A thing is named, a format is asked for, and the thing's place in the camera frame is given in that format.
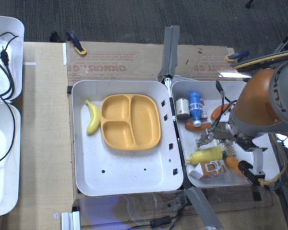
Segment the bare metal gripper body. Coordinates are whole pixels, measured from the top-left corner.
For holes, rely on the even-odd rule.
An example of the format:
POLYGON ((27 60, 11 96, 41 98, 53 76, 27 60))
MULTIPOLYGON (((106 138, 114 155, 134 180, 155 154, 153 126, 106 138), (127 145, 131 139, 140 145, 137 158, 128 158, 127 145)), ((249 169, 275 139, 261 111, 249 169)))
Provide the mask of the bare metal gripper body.
POLYGON ((217 140, 221 141, 234 141, 235 138, 231 134, 228 123, 227 122, 220 122, 218 126, 216 127, 213 137, 217 140))

